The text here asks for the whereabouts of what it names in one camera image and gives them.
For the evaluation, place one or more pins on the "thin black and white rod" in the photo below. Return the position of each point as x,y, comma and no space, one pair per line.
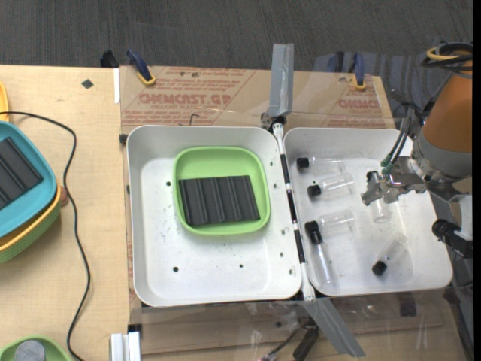
291,205

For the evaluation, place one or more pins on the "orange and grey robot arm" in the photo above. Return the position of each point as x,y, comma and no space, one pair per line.
449,119

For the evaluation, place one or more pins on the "clear plastic bottle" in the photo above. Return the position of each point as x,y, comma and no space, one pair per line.
338,222

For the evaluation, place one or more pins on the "slim clear bottle black cap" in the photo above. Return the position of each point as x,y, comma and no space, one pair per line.
313,232

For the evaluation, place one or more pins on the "clear bottle with black cap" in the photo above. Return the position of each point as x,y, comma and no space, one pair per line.
314,190
379,267
303,162
381,213

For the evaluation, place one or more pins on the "green plate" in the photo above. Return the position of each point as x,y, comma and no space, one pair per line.
219,160
41,247
56,348

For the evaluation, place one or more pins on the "white plastic tray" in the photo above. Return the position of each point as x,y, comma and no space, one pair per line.
357,254
210,265

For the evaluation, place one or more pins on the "blue plate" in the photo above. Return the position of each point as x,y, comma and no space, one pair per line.
34,209

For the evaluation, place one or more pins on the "black ribbed rack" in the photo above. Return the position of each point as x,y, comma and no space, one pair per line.
218,201
15,171

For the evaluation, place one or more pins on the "brown cardboard board red print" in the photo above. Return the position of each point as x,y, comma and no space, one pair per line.
240,88

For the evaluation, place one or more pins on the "black cylinder on white bracket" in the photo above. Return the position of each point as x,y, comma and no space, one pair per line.
447,232

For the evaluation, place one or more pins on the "grey metal cylinder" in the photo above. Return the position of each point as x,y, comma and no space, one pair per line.
30,351

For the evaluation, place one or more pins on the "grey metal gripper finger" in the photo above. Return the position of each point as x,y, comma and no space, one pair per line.
376,191
395,196

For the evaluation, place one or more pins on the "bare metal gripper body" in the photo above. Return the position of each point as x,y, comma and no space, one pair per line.
413,181

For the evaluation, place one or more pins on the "yellow plate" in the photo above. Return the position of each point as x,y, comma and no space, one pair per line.
45,231

